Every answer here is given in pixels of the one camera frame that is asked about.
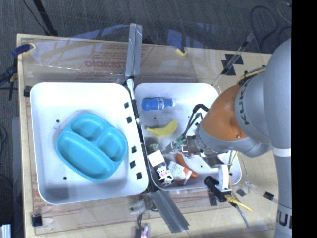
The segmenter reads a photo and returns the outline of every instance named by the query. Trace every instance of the blue plate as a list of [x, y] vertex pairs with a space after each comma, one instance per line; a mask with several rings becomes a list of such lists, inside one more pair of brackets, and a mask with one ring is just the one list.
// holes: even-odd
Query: blue plate
[[75, 172], [92, 181], [109, 178], [128, 152], [125, 136], [99, 116], [76, 117], [56, 142], [60, 158]]

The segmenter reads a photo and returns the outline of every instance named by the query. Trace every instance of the blue bottle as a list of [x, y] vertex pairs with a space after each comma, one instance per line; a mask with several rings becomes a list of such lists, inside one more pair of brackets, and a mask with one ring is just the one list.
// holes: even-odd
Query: blue bottle
[[141, 106], [143, 110], [161, 110], [168, 106], [174, 107], [175, 100], [173, 99], [165, 99], [163, 97], [156, 97], [156, 98], [144, 98], [142, 100]]

